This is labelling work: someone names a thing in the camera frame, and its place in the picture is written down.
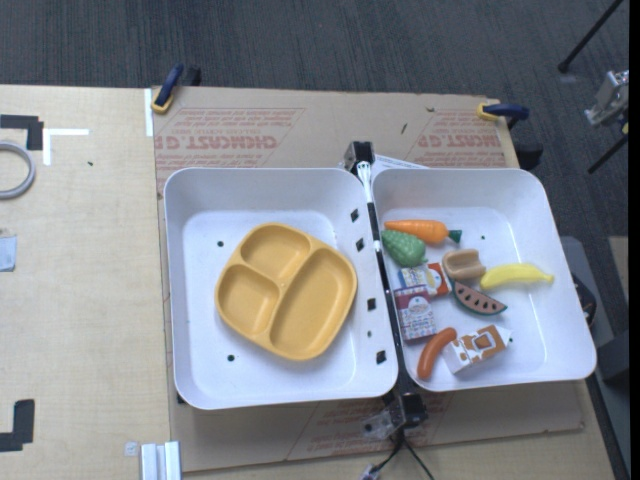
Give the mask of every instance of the watermelon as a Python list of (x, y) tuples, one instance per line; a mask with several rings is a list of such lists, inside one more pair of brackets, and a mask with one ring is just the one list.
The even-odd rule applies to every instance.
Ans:
[(453, 282), (453, 295), (465, 308), (480, 315), (497, 315), (507, 306), (459, 281)]

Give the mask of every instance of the gray ring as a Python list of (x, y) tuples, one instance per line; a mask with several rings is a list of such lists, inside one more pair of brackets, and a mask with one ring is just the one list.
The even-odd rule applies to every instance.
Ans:
[(17, 144), (13, 144), (12, 142), (0, 141), (0, 151), (3, 150), (11, 151), (12, 153), (21, 156), (29, 166), (29, 173), (27, 174), (25, 180), (20, 183), (20, 185), (9, 190), (0, 190), (0, 199), (13, 199), (14, 197), (18, 197), (24, 194), (33, 183), (33, 180), (36, 177), (36, 164), (34, 163), (31, 154), (22, 146), (18, 146)]

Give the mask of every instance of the yellow banana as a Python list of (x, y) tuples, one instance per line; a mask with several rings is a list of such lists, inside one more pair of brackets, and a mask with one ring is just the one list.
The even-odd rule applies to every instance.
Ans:
[(529, 263), (507, 263), (487, 269), (480, 278), (480, 288), (490, 290), (505, 283), (534, 283), (536, 281), (553, 282), (552, 274), (545, 274)]

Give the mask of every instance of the green vegetable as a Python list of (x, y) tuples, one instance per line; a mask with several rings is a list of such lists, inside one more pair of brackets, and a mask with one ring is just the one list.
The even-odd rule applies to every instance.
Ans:
[(401, 267), (417, 267), (424, 263), (426, 246), (417, 236), (385, 229), (380, 238), (389, 256)]

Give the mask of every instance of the hot dog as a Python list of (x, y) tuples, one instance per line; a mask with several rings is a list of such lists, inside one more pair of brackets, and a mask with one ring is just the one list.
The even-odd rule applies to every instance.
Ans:
[(440, 332), (435, 334), (424, 346), (420, 359), (418, 360), (418, 377), (421, 379), (427, 379), (431, 375), (433, 370), (433, 364), (436, 361), (436, 356), (442, 350), (442, 348), (449, 342), (455, 340), (458, 337), (458, 333), (453, 327), (446, 327)]

